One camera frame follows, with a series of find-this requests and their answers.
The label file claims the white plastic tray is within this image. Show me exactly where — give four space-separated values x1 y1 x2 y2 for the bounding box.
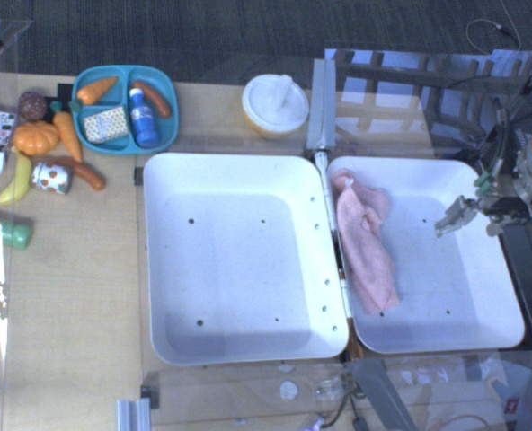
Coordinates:
326 155 527 356
142 152 350 367

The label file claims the yellow cup with white lid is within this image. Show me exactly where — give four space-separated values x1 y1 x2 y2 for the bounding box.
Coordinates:
241 73 311 140

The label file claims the blue divided plate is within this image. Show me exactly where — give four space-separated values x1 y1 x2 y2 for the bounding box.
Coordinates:
71 64 180 154

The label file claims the yellow banana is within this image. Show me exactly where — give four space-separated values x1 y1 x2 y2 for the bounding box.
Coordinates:
0 145 33 207

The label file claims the yellow patterned carton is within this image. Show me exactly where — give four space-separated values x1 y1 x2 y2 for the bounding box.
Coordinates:
82 105 130 145

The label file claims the small can with orange print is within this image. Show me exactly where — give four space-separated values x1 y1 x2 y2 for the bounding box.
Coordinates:
30 161 74 196

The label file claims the orange pumpkin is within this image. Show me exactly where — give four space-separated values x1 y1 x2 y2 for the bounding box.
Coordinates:
12 119 61 157

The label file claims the clear plastic bottle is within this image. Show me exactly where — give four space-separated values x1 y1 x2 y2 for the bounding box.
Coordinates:
278 372 356 406

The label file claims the brown sausage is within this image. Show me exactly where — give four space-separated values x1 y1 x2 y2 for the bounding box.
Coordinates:
45 154 107 193
132 80 173 120

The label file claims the orange carrot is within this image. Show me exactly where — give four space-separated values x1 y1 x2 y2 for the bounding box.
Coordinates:
69 75 120 113
49 100 84 164

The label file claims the blue bottle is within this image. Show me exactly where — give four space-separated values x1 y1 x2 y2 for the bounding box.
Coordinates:
128 87 161 149

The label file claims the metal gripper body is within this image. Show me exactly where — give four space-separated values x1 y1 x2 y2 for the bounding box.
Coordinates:
480 181 532 232

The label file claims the pink cloth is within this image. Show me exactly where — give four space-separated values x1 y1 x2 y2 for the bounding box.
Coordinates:
330 168 402 316

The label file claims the brown ball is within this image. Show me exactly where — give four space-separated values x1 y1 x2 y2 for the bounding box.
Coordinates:
17 90 49 121

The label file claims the green bottle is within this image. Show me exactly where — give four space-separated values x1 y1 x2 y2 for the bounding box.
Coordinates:
0 216 35 251

